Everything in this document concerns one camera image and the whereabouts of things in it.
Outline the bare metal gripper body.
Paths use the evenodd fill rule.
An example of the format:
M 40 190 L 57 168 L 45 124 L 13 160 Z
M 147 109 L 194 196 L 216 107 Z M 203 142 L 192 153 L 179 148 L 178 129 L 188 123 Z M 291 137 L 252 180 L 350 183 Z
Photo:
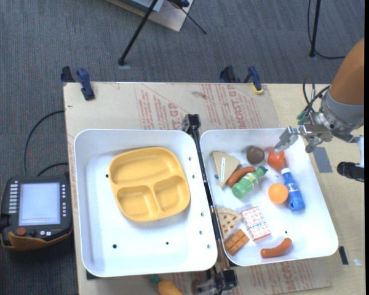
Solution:
M 334 138 L 351 143 L 351 124 L 344 123 L 330 112 L 306 112 L 298 119 L 299 132 L 308 143 L 331 142 Z

